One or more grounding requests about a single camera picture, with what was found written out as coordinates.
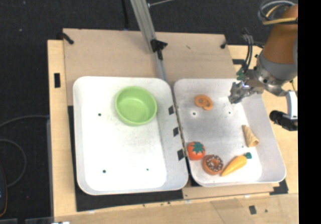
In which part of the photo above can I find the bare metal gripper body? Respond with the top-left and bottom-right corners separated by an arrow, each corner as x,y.
242,66 -> 288,97

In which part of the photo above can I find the orange pretzel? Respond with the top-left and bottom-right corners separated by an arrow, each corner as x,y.
194,94 -> 214,111

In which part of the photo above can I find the white plastic tray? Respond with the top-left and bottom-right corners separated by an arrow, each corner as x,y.
72,75 -> 190,196
173,78 -> 287,188

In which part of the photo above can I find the tan ice cream cone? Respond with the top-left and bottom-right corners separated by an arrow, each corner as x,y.
241,124 -> 260,148

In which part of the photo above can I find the red tomato with green top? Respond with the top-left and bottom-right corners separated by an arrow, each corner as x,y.
186,141 -> 206,161

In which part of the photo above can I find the orange carrot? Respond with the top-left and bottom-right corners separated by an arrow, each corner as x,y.
220,152 -> 253,177

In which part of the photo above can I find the brown chocolate doughnut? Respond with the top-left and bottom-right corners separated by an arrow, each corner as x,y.
202,154 -> 224,176

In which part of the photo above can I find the green bowl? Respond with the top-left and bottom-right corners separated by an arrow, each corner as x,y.
114,86 -> 158,127

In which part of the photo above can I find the brown cardboard board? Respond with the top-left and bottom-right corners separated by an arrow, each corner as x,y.
62,28 -> 279,200

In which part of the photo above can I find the black cylinder on white bracket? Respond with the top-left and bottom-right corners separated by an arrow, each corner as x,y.
269,89 -> 298,132

